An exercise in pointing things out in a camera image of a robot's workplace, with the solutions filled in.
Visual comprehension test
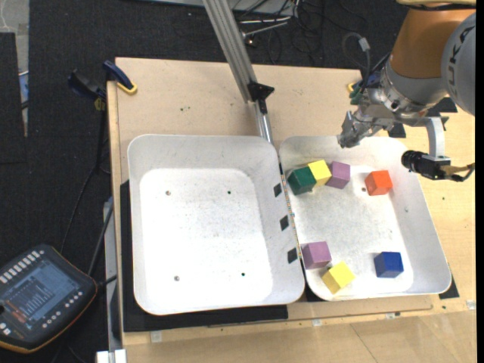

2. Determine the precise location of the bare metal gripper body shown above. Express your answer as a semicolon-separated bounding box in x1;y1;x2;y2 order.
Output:
346;86;431;131

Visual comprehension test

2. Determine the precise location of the purple cube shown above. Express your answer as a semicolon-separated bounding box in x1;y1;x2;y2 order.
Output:
324;160;352;190
301;240;333;270

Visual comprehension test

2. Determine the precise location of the yellow cube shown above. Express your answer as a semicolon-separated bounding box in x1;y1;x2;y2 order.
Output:
307;159;333;187
321;261;356;295

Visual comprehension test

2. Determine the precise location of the orange cube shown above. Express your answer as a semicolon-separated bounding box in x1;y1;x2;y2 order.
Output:
364;169;394;197

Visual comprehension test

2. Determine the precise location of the green cube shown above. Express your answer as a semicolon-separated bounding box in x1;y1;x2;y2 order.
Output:
287;166;317;196

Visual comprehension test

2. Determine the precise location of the white plastic tray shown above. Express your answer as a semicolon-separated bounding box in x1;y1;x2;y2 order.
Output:
278;135;453;303
126;133;306;316

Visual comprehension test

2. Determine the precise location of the blue cube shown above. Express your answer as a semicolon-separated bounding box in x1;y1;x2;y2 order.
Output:
374;251;405;279

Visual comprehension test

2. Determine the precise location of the pale wood board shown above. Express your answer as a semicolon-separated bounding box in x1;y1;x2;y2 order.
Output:
107;57;476;349

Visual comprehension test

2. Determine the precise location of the black cylinder on white bracket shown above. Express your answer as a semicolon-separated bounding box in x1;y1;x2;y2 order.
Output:
401;116;453;182

